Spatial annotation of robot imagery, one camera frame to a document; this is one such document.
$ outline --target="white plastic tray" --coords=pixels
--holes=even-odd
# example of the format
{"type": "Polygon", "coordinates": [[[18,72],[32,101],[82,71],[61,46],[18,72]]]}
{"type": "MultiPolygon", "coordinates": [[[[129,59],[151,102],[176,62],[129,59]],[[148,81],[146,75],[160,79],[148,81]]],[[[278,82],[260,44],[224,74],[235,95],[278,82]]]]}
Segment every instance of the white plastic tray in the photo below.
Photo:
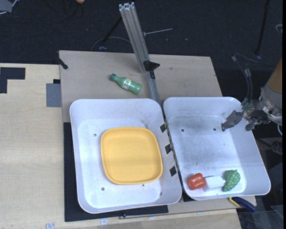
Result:
{"type": "Polygon", "coordinates": [[[88,213],[168,205],[179,201],[182,187],[160,105],[151,99],[81,99],[70,107],[78,202],[88,213]],[[161,177],[150,183],[117,185],[106,177],[100,150],[104,131],[115,127],[148,128],[157,138],[162,162],[161,177]]]}
{"type": "Polygon", "coordinates": [[[232,128],[221,123],[233,110],[241,112],[241,103],[232,97],[172,97],[163,104],[168,129],[185,192],[196,200],[236,196],[264,195],[271,184],[248,122],[242,119],[232,128]],[[204,177],[223,176],[237,169],[241,180],[229,192],[221,188],[190,190],[188,177],[198,172],[204,177]]]}

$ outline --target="red toy tomato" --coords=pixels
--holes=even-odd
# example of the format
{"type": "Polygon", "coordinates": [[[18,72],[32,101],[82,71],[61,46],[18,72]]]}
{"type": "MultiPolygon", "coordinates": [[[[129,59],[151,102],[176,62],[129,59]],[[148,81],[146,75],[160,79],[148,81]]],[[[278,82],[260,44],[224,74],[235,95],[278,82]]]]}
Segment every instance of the red toy tomato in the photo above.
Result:
{"type": "Polygon", "coordinates": [[[186,181],[190,190],[202,188],[206,185],[205,179],[201,173],[197,173],[186,181]]]}

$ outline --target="bottle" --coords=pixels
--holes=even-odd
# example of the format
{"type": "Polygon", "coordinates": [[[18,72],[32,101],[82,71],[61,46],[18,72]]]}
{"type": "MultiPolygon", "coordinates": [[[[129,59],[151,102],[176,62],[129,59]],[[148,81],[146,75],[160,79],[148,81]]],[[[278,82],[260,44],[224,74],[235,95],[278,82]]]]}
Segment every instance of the bottle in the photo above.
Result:
{"type": "Polygon", "coordinates": [[[126,77],[118,77],[116,74],[110,76],[110,80],[117,82],[120,87],[123,89],[138,94],[142,88],[142,85],[134,82],[133,80],[126,77]]]}

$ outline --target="black clamp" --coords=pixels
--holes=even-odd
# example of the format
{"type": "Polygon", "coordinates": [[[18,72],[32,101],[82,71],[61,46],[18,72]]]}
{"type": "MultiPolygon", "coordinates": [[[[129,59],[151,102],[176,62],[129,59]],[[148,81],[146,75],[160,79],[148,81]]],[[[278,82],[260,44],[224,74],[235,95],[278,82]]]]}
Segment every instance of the black clamp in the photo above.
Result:
{"type": "Polygon", "coordinates": [[[155,76],[154,76],[153,70],[158,68],[160,66],[160,64],[159,63],[150,62],[148,60],[144,61],[143,64],[144,64],[145,70],[149,71],[149,73],[151,74],[151,78],[152,79],[156,79],[155,76]]]}

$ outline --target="bottle label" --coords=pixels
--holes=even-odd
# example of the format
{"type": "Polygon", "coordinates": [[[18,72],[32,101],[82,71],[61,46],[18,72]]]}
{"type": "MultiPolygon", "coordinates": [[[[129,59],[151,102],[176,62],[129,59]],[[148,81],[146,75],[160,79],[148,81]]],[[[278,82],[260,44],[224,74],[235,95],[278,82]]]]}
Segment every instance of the bottle label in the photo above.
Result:
{"type": "Polygon", "coordinates": [[[131,79],[126,78],[125,81],[124,81],[123,84],[122,84],[122,88],[124,88],[125,90],[128,90],[128,88],[129,88],[131,82],[132,82],[131,79]]]}

